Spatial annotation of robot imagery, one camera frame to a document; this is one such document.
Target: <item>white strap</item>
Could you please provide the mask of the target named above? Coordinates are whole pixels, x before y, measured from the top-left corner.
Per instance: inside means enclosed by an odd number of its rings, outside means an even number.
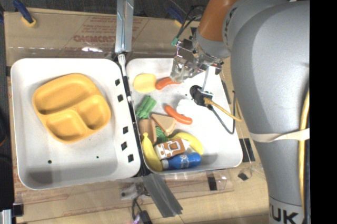
[[[310,128],[295,131],[288,134],[253,134],[250,133],[252,139],[256,142],[274,142],[278,140],[298,140],[305,141],[310,139]]]

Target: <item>yellow plate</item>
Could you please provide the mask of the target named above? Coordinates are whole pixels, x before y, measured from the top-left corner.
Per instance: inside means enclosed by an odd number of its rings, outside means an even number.
[[[58,141],[76,142],[102,129],[111,110],[100,90],[83,74],[69,74],[39,87],[33,107]]]

